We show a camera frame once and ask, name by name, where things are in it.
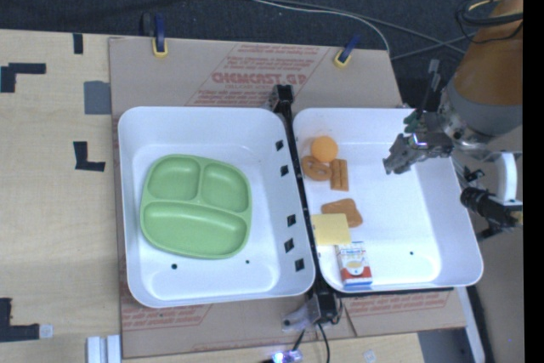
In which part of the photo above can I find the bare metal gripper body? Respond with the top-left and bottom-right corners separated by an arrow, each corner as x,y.
405,111 -> 494,163

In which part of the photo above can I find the brown waffle biscuit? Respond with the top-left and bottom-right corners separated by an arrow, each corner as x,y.
330,158 -> 350,192

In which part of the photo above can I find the white plastic tray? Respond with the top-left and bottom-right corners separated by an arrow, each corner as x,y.
292,107 -> 485,294
117,105 -> 317,309

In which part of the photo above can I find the brown bread slice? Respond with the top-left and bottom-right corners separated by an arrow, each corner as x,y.
320,197 -> 364,229

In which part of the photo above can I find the orange ball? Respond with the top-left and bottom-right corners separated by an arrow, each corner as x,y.
310,135 -> 340,163

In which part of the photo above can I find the tan pretzel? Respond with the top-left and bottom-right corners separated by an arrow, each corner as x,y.
301,155 -> 333,183

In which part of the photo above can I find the yellow cheese slice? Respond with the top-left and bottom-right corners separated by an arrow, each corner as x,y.
309,213 -> 353,247

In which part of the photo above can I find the thin black rod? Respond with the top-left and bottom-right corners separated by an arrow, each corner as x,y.
283,108 -> 326,295

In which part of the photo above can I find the white red blue carton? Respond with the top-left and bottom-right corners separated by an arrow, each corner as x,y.
334,240 -> 374,292

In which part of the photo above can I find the green divided plate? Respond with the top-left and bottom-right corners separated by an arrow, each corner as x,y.
139,153 -> 253,261

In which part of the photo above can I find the brown cardboard board red print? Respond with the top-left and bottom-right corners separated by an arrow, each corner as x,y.
108,37 -> 468,359

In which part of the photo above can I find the black cylinder on white bracket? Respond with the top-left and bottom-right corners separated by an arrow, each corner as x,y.
460,151 -> 524,229

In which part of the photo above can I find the black block with thin wires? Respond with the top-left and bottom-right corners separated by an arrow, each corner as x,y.
267,83 -> 296,114
314,290 -> 343,325

